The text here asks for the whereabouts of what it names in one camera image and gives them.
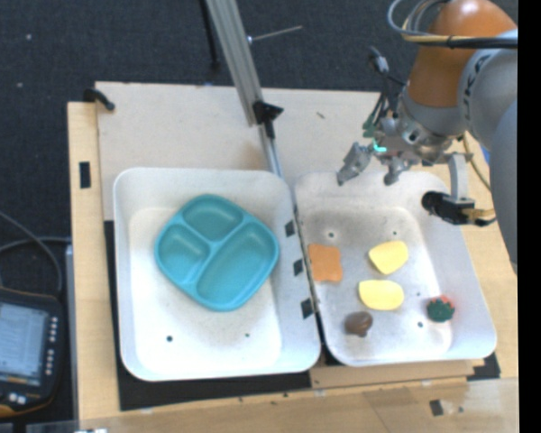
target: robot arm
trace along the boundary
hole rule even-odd
[[[495,213],[517,268],[517,26],[488,0],[420,0],[399,28],[393,13],[402,1],[393,2],[388,20],[406,41],[420,45],[413,68],[392,95],[387,62],[371,49],[370,64],[384,79],[381,99],[363,126],[372,140],[353,144],[338,182],[358,175],[372,157],[389,168],[387,185],[414,164],[446,163],[451,194],[427,194],[424,207],[450,223],[488,224],[466,193],[465,163],[472,155],[448,152],[468,132],[490,155]],[[428,32],[420,31],[431,12]]]

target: white tray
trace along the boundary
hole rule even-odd
[[[495,328],[461,228],[430,216],[421,206],[427,191],[448,190],[426,172],[402,173],[390,187],[384,185],[383,175],[367,171],[339,187],[334,173],[309,173],[295,188],[305,248],[323,244],[341,251],[342,281],[313,282],[329,350],[352,366],[490,355]],[[390,240],[404,241],[409,259],[384,276],[370,264],[367,253]],[[373,325],[367,337],[346,335],[344,318],[368,310],[359,299],[358,282],[383,278],[402,285],[405,301],[393,311],[370,310]],[[426,314],[428,300],[439,294],[455,305],[453,319],[445,323],[432,322]]]
[[[154,257],[156,236],[186,202],[201,194],[232,200],[277,236],[280,256],[270,278],[241,308],[216,312],[177,289]],[[135,168],[114,185],[120,352],[146,381],[302,372],[320,353],[311,296],[287,184],[267,171]]]

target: black floor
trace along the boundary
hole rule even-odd
[[[367,46],[400,78],[416,53],[386,23],[391,1],[237,0],[252,36],[303,26],[252,46],[264,87],[370,91]],[[518,0],[491,1],[518,21]],[[71,235],[67,102],[98,80],[232,85],[210,60],[198,0],[0,0],[0,210],[36,235]],[[0,217],[0,245],[22,236]],[[0,256],[0,270],[10,287],[51,291],[35,249]],[[67,370],[54,403],[19,423],[69,419],[70,402]]]

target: brown object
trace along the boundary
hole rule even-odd
[[[321,244],[308,246],[310,269],[315,281],[340,282],[343,278],[341,252],[336,247]]]
[[[344,330],[347,334],[367,336],[367,331],[372,326],[372,315],[367,311],[351,313],[344,320]]]
[[[494,37],[517,29],[513,20],[489,0],[453,0],[427,30],[436,35]],[[408,80],[408,94],[424,106],[457,106],[459,77],[475,50],[421,47]]]

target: orange block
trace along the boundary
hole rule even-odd
[[[308,258],[315,281],[340,282],[343,278],[341,252],[329,245],[309,244]]]

